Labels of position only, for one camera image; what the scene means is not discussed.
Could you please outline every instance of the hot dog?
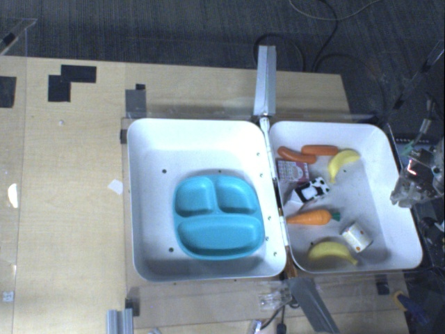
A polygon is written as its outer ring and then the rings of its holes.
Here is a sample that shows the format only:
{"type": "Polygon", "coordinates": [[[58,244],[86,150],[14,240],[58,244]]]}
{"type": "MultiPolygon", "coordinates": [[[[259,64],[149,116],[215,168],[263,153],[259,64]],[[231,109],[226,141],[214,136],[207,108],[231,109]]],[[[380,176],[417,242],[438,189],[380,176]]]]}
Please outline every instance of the hot dog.
{"type": "Polygon", "coordinates": [[[312,154],[299,154],[284,146],[280,146],[277,150],[278,154],[287,161],[305,162],[307,164],[315,164],[317,158],[312,154]]]}
{"type": "Polygon", "coordinates": [[[315,156],[335,156],[339,153],[339,148],[328,145],[305,145],[301,148],[301,153],[313,154],[315,156]]]}

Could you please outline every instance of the yellow banana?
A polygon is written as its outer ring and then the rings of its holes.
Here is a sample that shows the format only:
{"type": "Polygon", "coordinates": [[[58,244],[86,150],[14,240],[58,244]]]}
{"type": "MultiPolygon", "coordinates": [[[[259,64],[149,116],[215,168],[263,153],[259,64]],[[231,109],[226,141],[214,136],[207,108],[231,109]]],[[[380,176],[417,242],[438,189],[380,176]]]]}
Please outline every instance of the yellow banana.
{"type": "Polygon", "coordinates": [[[327,165],[327,169],[329,170],[329,174],[331,176],[331,183],[335,183],[335,177],[342,167],[345,164],[349,164],[350,162],[355,162],[360,158],[360,155],[354,150],[344,150],[337,153],[327,165]]]}
{"type": "Polygon", "coordinates": [[[358,261],[352,257],[346,246],[334,241],[322,241],[314,245],[307,254],[309,261],[321,260],[327,256],[335,256],[343,260],[348,260],[353,265],[358,263],[358,261]]]}

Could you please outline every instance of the gray carpet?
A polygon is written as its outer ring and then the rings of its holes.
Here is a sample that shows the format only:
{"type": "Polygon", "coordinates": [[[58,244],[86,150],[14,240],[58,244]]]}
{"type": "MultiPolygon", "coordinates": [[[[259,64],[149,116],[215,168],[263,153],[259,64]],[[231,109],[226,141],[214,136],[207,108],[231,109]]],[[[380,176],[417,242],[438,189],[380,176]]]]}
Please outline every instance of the gray carpet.
{"type": "MultiPolygon", "coordinates": [[[[332,16],[319,1],[293,1],[332,16]]],[[[341,17],[372,0],[327,1],[341,17]]],[[[276,33],[264,42],[277,45],[280,70],[302,69],[294,45],[310,69],[334,27],[297,13],[288,0],[0,0],[0,22],[7,17],[37,18],[29,55],[54,58],[255,68],[255,40],[276,33]]],[[[318,71],[342,75],[353,112],[381,115],[443,38],[444,0],[385,0],[340,22],[324,51],[361,62],[332,57],[318,71]]],[[[396,113],[396,132],[418,129],[425,92],[443,110],[443,75],[442,58],[396,113]]]]}

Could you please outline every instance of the white paper scrap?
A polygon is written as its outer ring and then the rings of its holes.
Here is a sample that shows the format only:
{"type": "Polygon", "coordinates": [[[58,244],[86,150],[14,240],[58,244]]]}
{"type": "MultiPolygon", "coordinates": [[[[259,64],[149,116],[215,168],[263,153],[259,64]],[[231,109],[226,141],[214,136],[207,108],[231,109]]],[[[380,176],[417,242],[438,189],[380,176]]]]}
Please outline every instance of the white paper scrap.
{"type": "Polygon", "coordinates": [[[13,302],[14,301],[14,291],[3,292],[3,302],[13,302]]]}
{"type": "Polygon", "coordinates": [[[124,191],[124,184],[119,180],[112,180],[108,187],[117,194],[122,194],[124,191]]]}

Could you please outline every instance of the blue plate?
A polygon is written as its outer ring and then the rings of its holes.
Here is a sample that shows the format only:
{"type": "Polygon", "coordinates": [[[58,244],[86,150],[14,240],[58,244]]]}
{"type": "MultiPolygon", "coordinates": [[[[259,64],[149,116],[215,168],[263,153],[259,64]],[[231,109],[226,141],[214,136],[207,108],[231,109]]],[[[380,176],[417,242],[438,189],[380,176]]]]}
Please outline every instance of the blue plate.
{"type": "Polygon", "coordinates": [[[233,260],[255,252],[264,223],[255,190],[244,180],[205,175],[182,181],[173,200],[182,250],[200,260],[233,260]]]}

